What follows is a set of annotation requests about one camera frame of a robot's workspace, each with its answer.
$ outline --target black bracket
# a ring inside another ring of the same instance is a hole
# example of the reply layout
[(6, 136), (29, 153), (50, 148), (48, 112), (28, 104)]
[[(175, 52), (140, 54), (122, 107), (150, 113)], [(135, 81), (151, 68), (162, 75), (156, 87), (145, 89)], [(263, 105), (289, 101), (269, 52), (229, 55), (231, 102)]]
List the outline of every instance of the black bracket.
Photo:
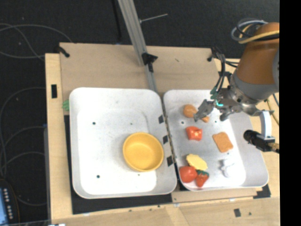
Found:
[(152, 73), (154, 72), (152, 63), (155, 62), (157, 58), (158, 58), (157, 56), (150, 55), (148, 53), (142, 54), (142, 60), (143, 60), (144, 65), (147, 65), (149, 67), (149, 71)]

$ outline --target white tray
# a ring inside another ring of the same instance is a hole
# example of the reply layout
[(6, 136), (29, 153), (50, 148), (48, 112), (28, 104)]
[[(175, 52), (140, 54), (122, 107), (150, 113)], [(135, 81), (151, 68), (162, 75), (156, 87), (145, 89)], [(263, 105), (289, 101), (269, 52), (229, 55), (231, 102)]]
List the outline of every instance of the white tray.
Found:
[[(174, 149), (177, 168), (187, 166), (186, 155), (197, 154), (208, 165), (206, 170), (210, 177), (202, 188), (198, 188), (195, 181), (183, 183), (191, 191), (214, 190), (239, 187), (261, 187), (267, 184), (269, 175), (261, 152), (255, 146), (248, 144), (243, 134), (252, 129), (249, 116), (245, 113), (235, 113), (228, 120), (220, 121), (220, 112), (214, 109), (208, 123), (183, 115), (183, 107), (192, 104), (196, 108), (204, 99), (210, 100), (209, 90), (171, 90), (164, 95), (164, 105), (167, 115), (167, 124), (171, 135), (171, 144)], [(201, 141), (188, 140), (186, 127), (196, 126), (203, 129)], [(212, 135), (226, 132), (233, 144), (233, 149), (221, 153)], [(223, 160), (235, 162), (231, 168), (235, 175), (226, 177), (222, 170)]]
[[(78, 88), (70, 94), (73, 187), (83, 198), (168, 194), (177, 184), (160, 97), (148, 89)], [(164, 149), (151, 172), (130, 169), (122, 154), (135, 132), (155, 136)]]

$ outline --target metal post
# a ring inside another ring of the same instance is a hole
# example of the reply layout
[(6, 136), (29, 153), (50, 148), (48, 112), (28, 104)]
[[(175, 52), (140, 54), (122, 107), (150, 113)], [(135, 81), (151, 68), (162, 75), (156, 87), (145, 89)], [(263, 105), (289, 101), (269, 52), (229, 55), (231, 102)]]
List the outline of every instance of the metal post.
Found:
[(153, 72), (149, 71), (149, 66), (145, 66), (142, 58), (142, 54), (147, 53), (144, 36), (140, 26), (140, 20), (138, 18), (136, 8), (133, 0), (118, 0), (123, 18), (125, 20), (127, 31), (129, 33), (131, 42), (134, 46), (138, 63), (145, 67), (145, 73), (147, 76), (148, 84), (151, 90), (157, 91), (157, 86), (154, 79)]

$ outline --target toy tomato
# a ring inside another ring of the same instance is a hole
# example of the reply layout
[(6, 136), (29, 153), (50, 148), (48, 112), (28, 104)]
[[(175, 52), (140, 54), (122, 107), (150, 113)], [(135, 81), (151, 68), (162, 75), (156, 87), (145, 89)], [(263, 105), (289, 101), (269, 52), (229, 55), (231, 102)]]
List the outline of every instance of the toy tomato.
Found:
[(198, 170), (197, 171), (197, 177), (196, 177), (196, 183), (198, 187), (202, 187), (204, 183), (208, 180), (209, 178), (209, 173), (205, 171)]
[(200, 141), (202, 139), (203, 130), (195, 126), (189, 126), (186, 128), (187, 136), (189, 140)]
[(197, 176), (198, 173), (194, 167), (184, 166), (180, 168), (180, 178), (184, 183), (192, 182)]

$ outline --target blue screen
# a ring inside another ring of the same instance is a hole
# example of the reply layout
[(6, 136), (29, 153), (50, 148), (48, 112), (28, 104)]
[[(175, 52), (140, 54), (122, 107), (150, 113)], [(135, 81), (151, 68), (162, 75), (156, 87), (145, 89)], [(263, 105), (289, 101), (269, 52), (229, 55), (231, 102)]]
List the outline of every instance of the blue screen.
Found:
[(7, 224), (8, 218), (6, 215), (3, 195), (2, 195), (2, 188), (0, 188), (0, 225)]

